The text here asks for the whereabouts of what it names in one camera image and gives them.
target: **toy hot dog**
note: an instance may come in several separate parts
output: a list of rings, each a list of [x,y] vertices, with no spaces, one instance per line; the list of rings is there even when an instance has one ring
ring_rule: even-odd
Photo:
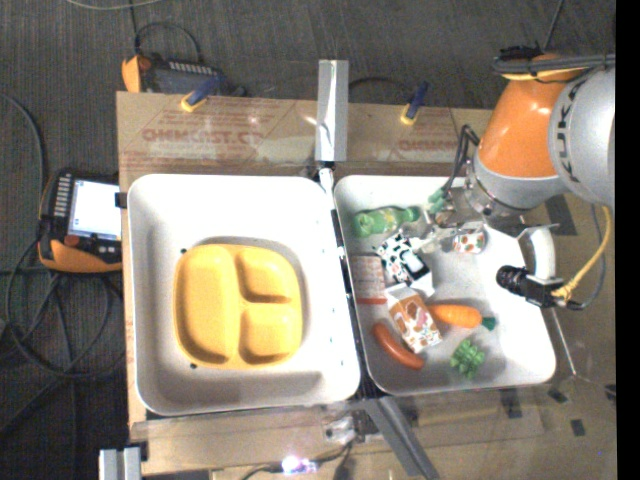
[[[397,342],[382,322],[375,323],[371,332],[382,349],[400,364],[413,370],[420,370],[424,366],[424,359]]]

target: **yellow plate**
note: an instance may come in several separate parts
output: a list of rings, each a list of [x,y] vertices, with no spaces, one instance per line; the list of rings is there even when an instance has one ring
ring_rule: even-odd
[[[302,340],[298,277],[270,249],[194,247],[176,267],[173,321],[178,345],[193,364],[250,369],[281,363]]]

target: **black device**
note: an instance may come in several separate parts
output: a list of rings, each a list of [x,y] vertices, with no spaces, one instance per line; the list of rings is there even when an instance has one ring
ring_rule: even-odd
[[[40,203],[38,254],[52,270],[99,273],[122,268],[122,223],[114,180],[59,171]]]

